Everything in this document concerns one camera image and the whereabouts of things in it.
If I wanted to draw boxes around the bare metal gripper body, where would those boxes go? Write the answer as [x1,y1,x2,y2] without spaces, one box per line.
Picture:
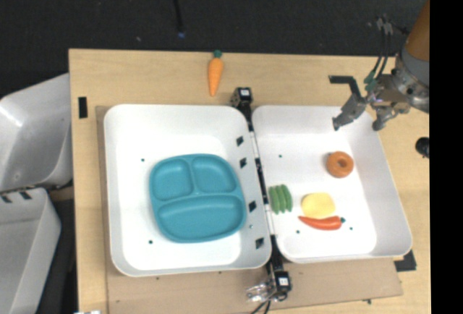
[365,68,430,115]

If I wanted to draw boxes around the orange doughnut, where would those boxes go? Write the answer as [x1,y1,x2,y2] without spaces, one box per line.
[326,150,355,179]

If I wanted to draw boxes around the white plastic tray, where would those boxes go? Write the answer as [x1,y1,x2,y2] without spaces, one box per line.
[103,103,273,278]
[250,104,414,265]

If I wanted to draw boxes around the yellow potato slice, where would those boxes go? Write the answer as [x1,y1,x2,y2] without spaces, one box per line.
[300,191,336,220]

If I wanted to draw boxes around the thin black and white rod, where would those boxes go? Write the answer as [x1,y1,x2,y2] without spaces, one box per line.
[241,102,287,272]

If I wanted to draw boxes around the green pea pods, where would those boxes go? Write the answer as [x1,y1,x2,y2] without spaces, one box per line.
[268,184,294,216]

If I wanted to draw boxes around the red chili pepper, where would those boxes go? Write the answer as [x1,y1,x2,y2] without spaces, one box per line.
[297,214,347,232]

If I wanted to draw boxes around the orange carrot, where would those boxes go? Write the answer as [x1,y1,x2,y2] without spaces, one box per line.
[207,48,225,98]

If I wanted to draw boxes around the blue divided plate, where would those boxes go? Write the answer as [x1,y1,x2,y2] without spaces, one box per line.
[148,153,248,245]

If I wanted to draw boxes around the black block with thin wires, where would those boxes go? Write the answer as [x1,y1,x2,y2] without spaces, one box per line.
[230,86,255,108]
[268,268,292,294]

